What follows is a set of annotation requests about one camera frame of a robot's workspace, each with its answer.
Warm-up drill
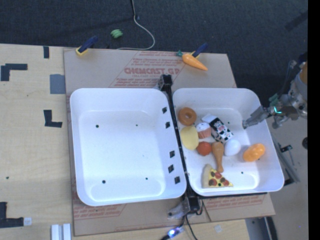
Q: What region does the orange doughnut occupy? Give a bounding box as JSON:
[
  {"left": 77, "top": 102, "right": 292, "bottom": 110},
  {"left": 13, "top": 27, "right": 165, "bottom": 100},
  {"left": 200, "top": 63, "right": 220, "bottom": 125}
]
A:
[{"left": 177, "top": 106, "right": 198, "bottom": 126}]

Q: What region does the brown cardboard board red print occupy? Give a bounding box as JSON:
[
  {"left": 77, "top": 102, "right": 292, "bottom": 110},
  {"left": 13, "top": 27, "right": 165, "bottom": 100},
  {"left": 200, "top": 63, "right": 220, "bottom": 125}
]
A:
[{"left": 63, "top": 48, "right": 276, "bottom": 237}]

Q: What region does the orange carrot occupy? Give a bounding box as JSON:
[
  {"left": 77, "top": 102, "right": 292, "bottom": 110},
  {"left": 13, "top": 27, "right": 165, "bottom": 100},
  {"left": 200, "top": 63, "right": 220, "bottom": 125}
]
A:
[{"left": 176, "top": 50, "right": 209, "bottom": 72}]

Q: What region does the green ribbed toy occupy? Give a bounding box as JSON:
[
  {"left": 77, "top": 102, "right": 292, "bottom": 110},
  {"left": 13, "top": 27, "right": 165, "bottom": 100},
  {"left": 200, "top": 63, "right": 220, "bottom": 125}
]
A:
[{"left": 110, "top": 28, "right": 124, "bottom": 39}]

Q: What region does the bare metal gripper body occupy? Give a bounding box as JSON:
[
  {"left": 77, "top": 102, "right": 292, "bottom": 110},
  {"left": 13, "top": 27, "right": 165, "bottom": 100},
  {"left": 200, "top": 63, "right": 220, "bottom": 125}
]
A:
[{"left": 268, "top": 85, "right": 309, "bottom": 130}]

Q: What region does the pizza slice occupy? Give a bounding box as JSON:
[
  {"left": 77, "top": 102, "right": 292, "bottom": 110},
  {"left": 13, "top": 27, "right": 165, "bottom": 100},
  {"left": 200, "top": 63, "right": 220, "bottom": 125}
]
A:
[{"left": 201, "top": 163, "right": 234, "bottom": 189}]

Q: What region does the cow print milk carton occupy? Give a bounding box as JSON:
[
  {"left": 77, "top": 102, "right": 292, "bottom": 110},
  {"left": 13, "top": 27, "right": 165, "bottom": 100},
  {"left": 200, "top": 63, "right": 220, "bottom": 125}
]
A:
[{"left": 201, "top": 113, "right": 234, "bottom": 145}]

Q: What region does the thin black rod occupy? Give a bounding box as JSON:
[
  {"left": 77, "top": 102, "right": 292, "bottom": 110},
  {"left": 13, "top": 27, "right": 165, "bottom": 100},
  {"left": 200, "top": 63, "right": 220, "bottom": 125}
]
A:
[{"left": 165, "top": 88, "right": 195, "bottom": 197}]

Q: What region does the brown chicken drumstick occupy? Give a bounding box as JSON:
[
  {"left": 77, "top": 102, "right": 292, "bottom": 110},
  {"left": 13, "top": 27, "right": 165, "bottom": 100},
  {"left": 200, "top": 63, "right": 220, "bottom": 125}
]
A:
[{"left": 211, "top": 141, "right": 225, "bottom": 174}]

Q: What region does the white plastic tray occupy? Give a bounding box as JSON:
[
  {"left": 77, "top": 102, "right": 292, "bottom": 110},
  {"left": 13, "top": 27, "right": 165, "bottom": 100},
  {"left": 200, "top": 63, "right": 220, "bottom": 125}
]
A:
[
  {"left": 171, "top": 87, "right": 286, "bottom": 198},
  {"left": 69, "top": 87, "right": 188, "bottom": 207}
]

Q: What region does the pink cupcake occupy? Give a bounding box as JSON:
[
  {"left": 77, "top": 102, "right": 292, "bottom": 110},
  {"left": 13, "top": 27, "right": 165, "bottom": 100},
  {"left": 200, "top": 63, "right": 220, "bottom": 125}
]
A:
[{"left": 195, "top": 122, "right": 212, "bottom": 140}]

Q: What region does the white egg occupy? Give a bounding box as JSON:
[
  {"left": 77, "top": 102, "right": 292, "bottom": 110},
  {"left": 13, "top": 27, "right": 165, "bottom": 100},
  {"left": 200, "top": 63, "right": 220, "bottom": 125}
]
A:
[{"left": 223, "top": 138, "right": 242, "bottom": 157}]

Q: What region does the yellow potato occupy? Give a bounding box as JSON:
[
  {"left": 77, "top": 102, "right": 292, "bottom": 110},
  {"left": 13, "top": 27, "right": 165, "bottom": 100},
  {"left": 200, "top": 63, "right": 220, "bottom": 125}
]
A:
[{"left": 179, "top": 125, "right": 200, "bottom": 151}]

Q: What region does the black block with wires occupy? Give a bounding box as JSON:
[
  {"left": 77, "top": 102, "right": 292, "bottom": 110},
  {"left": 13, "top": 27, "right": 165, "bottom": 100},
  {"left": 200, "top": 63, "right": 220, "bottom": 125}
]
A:
[
  {"left": 158, "top": 74, "right": 174, "bottom": 92},
  {"left": 186, "top": 193, "right": 203, "bottom": 214}
]

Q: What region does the red-orange ball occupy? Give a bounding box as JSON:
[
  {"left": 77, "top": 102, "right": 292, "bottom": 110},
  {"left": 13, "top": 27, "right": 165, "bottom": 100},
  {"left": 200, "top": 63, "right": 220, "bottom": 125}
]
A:
[{"left": 196, "top": 141, "right": 213, "bottom": 157}]

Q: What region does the orange bread roll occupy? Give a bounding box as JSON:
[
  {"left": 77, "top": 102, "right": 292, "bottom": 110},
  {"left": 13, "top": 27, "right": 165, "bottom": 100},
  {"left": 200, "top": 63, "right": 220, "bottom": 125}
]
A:
[{"left": 242, "top": 143, "right": 266, "bottom": 163}]

